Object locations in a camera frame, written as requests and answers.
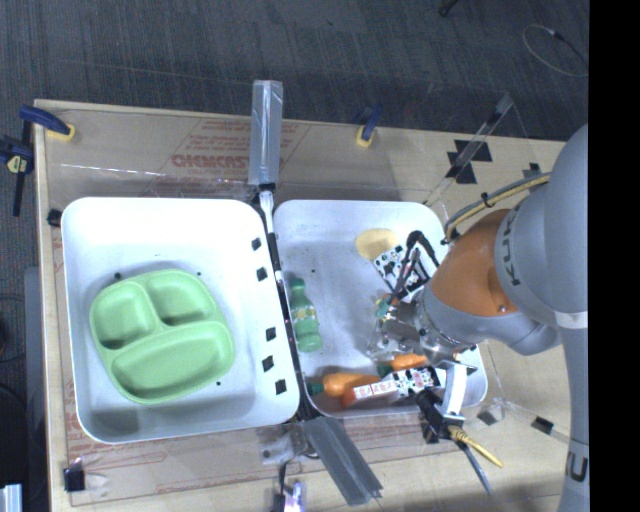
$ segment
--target plastic bottle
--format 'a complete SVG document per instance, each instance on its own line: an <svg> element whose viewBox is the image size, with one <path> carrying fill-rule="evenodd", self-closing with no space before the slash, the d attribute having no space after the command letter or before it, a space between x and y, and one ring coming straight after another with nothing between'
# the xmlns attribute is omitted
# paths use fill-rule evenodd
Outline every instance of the plastic bottle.
<svg viewBox="0 0 640 512"><path fill-rule="evenodd" d="M290 282L291 323L296 334L298 350L313 352L322 347L319 333L318 315L313 303L305 295L304 280L296 277Z"/></svg>

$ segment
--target clamp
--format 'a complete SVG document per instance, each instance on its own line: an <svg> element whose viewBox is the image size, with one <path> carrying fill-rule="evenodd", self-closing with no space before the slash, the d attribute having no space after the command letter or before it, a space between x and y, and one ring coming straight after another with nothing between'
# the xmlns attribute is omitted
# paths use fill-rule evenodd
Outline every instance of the clamp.
<svg viewBox="0 0 640 512"><path fill-rule="evenodd" d="M35 123L44 126L52 137L63 141L70 140L75 134L73 125L64 123L46 110L22 105L19 115L20 119L24 121L21 140L5 135L0 141L0 162L16 175L16 189L13 197L14 217L20 216L25 177L33 172L35 167L31 142L32 125Z"/></svg>
<svg viewBox="0 0 640 512"><path fill-rule="evenodd" d="M428 444L438 443L440 439L453 441L469 459L487 494L491 494L487 475L473 456L470 447L496 466L502 468L504 465L497 457L467 435L462 429L465 418L460 414L468 372L472 373L475 370L470 366L450 363L447 368L447 383L443 398L436 395L433 390L425 389L416 396L416 404L425 420L422 430L425 441Z"/></svg>
<svg viewBox="0 0 640 512"><path fill-rule="evenodd" d="M373 142L373 131L378 123L378 119L382 114L382 105L378 103L373 109L367 107L354 119L355 124L359 124L362 120L366 123L361 125L356 134L356 144L363 148L368 148Z"/></svg>

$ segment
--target sink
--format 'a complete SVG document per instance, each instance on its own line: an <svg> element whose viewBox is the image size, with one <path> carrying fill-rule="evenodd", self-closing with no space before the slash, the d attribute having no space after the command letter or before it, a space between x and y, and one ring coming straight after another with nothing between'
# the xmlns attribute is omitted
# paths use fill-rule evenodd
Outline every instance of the sink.
<svg viewBox="0 0 640 512"><path fill-rule="evenodd" d="M64 210L62 240L77 414L91 437L145 441L295 414L299 388L251 206L87 197Z"/></svg>

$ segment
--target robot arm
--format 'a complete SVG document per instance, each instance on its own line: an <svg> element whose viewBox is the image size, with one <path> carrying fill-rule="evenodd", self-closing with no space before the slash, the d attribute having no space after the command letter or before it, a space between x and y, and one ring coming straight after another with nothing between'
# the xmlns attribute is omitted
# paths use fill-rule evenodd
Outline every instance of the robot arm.
<svg viewBox="0 0 640 512"><path fill-rule="evenodd" d="M562 512L590 509L587 143L584 126L563 148L547 185L457 239L417 306L427 332L421 346L432 359L487 338L525 355L563 344L571 442Z"/></svg>

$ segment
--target green plate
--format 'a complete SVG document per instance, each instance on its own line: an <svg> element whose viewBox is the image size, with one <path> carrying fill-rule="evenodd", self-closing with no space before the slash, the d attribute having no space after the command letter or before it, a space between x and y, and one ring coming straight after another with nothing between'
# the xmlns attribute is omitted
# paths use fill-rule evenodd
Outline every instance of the green plate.
<svg viewBox="0 0 640 512"><path fill-rule="evenodd" d="M160 270L104 288L91 304L93 339L116 388L160 403L220 379L235 344L214 297L197 277Z"/></svg>

